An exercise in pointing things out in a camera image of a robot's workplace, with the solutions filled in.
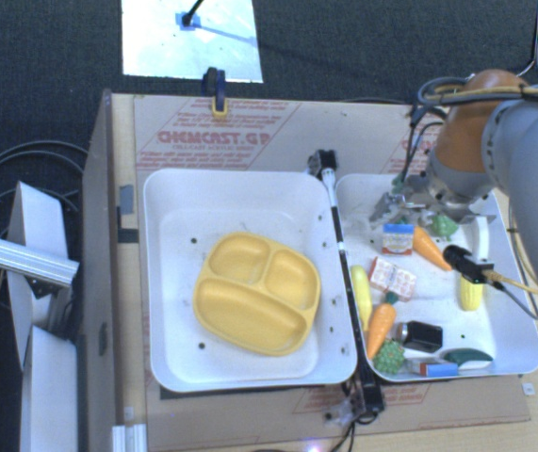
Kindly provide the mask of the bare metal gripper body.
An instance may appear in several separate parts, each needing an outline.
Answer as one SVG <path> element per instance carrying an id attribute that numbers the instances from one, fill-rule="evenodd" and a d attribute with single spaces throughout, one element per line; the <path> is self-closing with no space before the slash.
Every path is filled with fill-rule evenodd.
<path id="1" fill-rule="evenodd" d="M 474 215 L 471 206 L 479 199 L 462 195 L 431 175 L 407 177 L 402 191 L 407 203 L 420 204 L 457 222 Z"/>

